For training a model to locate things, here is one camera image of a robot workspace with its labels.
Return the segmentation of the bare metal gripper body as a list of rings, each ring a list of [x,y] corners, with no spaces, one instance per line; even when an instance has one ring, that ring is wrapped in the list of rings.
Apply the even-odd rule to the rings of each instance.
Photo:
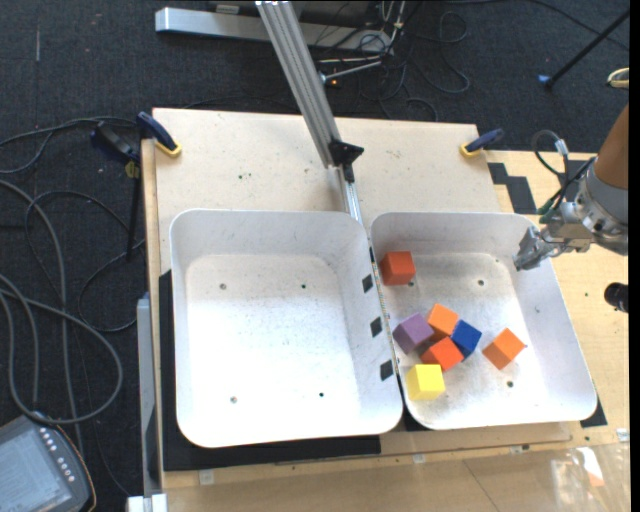
[[[541,225],[541,238],[557,244],[556,256],[584,253],[592,245],[628,255],[627,225],[595,203],[564,201],[541,216]]]

